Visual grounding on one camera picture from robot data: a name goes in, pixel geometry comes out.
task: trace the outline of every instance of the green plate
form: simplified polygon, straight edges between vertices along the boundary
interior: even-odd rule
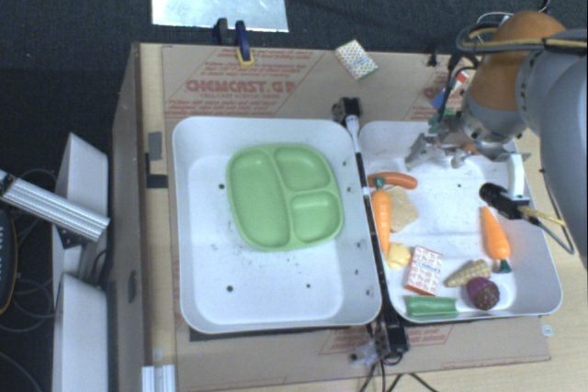
[[[343,227],[333,171],[307,145],[270,144],[237,152],[227,165],[227,190],[239,233],[259,250],[316,245]]]

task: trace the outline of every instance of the white tray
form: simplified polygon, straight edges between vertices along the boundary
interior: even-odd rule
[[[344,226],[332,240],[261,252],[241,238],[225,185],[230,158],[247,147],[302,143],[334,172]],[[326,120],[194,117],[173,135],[186,322],[205,333],[338,327],[369,323],[381,293],[353,144]]]
[[[410,249],[415,245],[444,255],[436,294],[456,297],[456,316],[411,317],[406,311],[405,297],[413,295],[404,288],[409,267],[391,270],[385,266],[392,305],[400,315],[413,322],[487,319],[543,315],[556,310],[561,303],[561,285],[542,230],[522,220],[507,220],[498,216],[512,248],[509,258],[510,274],[492,274],[491,280],[500,289],[499,304],[488,312],[477,310],[467,300],[463,287],[445,287],[443,281],[469,260],[483,258],[495,263],[484,251],[481,234],[480,208],[485,203],[479,197],[480,187],[487,182],[508,186],[505,163],[494,163],[475,156],[458,168],[446,161],[429,161],[406,170],[404,157],[426,123],[383,122],[368,123],[360,133],[367,174],[394,171],[410,174],[418,180],[414,190],[407,190],[419,210],[419,218],[396,234],[391,240]]]

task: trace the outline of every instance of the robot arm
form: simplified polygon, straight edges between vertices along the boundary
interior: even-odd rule
[[[586,30],[565,30],[538,12],[493,29],[490,43],[464,47],[458,38],[461,49],[483,54],[462,111],[442,117],[433,136],[419,136],[406,165],[439,152],[452,155],[454,167],[476,153],[505,161],[504,144],[531,128],[548,190],[586,267]]]

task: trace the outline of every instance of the purple onion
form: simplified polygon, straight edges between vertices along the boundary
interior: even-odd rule
[[[500,300],[498,286],[490,279],[480,276],[473,278],[468,282],[466,288],[473,305],[481,310],[490,310]]]

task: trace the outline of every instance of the red and white box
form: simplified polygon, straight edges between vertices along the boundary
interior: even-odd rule
[[[408,274],[406,289],[418,294],[434,296],[439,283],[443,255],[425,247],[414,247],[411,271]]]

